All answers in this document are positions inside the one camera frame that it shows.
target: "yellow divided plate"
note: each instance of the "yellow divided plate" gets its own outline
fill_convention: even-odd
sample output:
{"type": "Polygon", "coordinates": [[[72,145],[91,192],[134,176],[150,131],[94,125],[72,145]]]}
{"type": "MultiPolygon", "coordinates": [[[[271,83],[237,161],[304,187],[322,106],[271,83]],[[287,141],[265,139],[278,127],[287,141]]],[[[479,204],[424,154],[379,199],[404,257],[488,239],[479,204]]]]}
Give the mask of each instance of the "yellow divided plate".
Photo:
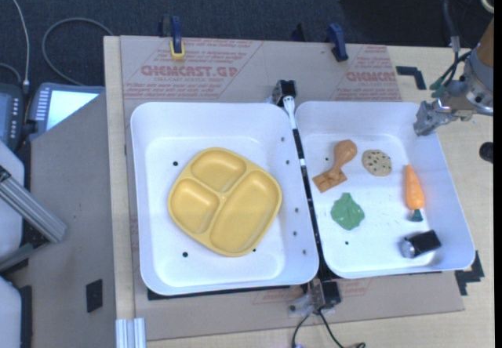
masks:
{"type": "Polygon", "coordinates": [[[176,179],[169,214],[188,235],[214,252],[243,256],[267,233],[282,192],[265,170],[233,151],[198,153],[176,179]]]}

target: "toy carrot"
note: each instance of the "toy carrot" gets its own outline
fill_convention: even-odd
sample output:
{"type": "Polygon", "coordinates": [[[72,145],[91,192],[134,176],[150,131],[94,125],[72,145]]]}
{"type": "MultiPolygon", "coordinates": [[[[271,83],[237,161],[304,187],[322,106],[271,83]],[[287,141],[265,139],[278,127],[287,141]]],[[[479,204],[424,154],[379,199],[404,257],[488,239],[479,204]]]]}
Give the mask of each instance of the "toy carrot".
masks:
{"type": "Polygon", "coordinates": [[[411,165],[406,166],[406,205],[413,210],[412,221],[422,221],[420,209],[424,207],[425,197],[418,177],[411,165]]]}

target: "wooden table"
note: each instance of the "wooden table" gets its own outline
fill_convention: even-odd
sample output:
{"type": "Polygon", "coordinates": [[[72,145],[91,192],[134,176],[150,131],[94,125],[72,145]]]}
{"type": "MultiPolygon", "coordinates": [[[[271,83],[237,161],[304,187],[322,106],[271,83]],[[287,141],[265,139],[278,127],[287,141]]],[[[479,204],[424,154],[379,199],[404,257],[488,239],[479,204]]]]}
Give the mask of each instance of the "wooden table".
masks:
{"type": "MultiPolygon", "coordinates": [[[[394,66],[418,67],[426,83],[431,84],[450,64],[450,49],[388,47],[394,66]]],[[[124,155],[124,116],[120,38],[104,41],[107,87],[108,144],[111,166],[111,203],[115,257],[115,303],[118,319],[136,316],[131,266],[127,168],[124,155]]],[[[398,76],[404,101],[431,100],[429,91],[420,91],[413,78],[398,76]]],[[[494,273],[493,273],[493,165],[483,161],[478,150],[493,141],[493,118],[475,116],[469,122],[456,121],[437,131],[453,177],[460,203],[481,259],[485,277],[468,285],[465,310],[455,313],[414,317],[393,317],[371,321],[333,324],[335,336],[345,346],[364,341],[372,348],[389,346],[494,346],[494,273]]],[[[230,348],[291,345],[292,328],[235,334],[167,339],[148,342],[149,347],[230,348]]],[[[306,347],[333,346],[322,325],[305,326],[297,342],[306,347]]]]}

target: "yellow clamp part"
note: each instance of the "yellow clamp part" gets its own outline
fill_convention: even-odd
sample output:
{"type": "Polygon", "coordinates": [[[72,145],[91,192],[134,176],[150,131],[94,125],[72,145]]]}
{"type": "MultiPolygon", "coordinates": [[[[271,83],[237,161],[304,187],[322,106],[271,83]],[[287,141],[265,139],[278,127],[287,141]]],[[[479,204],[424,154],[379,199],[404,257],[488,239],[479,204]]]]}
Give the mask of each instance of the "yellow clamp part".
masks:
{"type": "Polygon", "coordinates": [[[174,51],[174,44],[173,44],[172,40],[169,43],[169,46],[171,48],[171,56],[175,60],[182,60],[185,57],[185,44],[183,42],[181,42],[181,52],[179,52],[179,53],[177,53],[176,51],[174,51]]]}

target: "cookie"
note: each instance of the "cookie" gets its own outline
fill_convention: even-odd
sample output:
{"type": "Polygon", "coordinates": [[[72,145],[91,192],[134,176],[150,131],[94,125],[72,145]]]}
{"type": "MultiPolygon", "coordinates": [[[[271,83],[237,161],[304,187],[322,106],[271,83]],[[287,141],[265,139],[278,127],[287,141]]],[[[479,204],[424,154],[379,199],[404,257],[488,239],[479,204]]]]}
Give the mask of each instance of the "cookie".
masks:
{"type": "Polygon", "coordinates": [[[388,176],[392,171],[391,158],[382,150],[367,150],[362,154],[362,165],[374,176],[388,176]]]}

